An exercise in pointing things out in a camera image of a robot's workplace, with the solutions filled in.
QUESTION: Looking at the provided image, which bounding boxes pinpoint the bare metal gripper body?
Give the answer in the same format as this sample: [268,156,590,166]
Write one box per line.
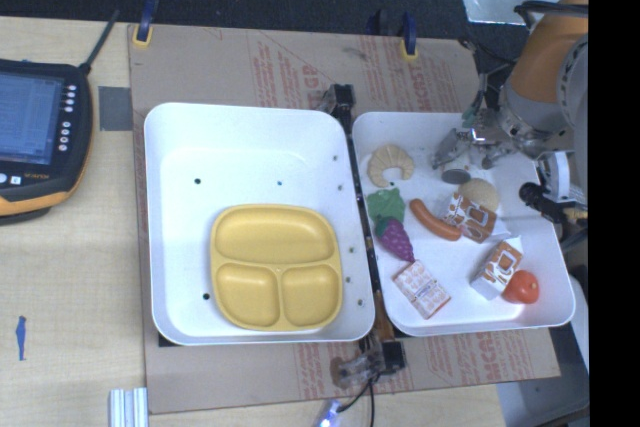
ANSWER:
[462,107,547,157]

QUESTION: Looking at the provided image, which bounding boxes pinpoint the small white can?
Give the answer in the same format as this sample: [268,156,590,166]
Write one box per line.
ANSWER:
[440,158,472,186]

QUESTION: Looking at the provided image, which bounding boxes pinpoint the beige toy bread roll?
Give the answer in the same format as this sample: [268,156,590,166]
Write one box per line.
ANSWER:
[458,177,501,213]

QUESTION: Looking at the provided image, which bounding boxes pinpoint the orange and white carton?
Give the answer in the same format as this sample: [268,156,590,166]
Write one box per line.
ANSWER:
[441,192,499,245]
[468,238,525,302]

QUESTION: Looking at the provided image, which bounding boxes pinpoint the beige toy croissant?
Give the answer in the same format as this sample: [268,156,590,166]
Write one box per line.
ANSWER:
[366,144,416,189]

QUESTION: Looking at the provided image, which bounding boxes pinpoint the orange toy sausage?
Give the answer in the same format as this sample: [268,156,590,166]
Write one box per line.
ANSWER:
[409,197,464,243]

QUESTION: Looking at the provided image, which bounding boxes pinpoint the green toy lettuce leaf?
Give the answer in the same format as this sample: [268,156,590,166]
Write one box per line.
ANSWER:
[365,186,407,227]

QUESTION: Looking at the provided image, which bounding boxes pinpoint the thin black and white rod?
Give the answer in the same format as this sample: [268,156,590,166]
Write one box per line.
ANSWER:
[342,113,387,342]

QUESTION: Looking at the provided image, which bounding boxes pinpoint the purple toy grapes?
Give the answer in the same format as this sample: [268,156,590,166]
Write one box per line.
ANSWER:
[375,215,417,264]

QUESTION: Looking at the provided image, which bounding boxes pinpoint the white plastic tray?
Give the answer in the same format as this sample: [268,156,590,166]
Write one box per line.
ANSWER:
[143,101,377,347]
[350,110,577,338]

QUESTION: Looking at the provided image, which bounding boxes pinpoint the red toy tomato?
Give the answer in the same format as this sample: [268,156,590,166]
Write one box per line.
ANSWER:
[500,269,541,305]

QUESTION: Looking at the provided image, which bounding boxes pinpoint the flat orange and white packet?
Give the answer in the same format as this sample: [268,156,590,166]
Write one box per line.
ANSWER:
[391,259,452,321]

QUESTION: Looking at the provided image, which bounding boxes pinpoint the yellow divided plate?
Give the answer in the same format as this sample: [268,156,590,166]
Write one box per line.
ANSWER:
[209,203,345,332]

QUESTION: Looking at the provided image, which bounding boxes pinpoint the brown cardboard board, red print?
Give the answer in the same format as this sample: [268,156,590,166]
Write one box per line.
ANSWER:
[127,23,563,415]

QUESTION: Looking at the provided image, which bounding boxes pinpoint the black cylinder on white bracket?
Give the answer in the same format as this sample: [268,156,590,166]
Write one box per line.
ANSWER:
[518,149,589,224]

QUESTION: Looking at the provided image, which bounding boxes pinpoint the black block with thin wires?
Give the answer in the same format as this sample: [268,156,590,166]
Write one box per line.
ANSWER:
[318,83,357,117]
[331,338,406,387]

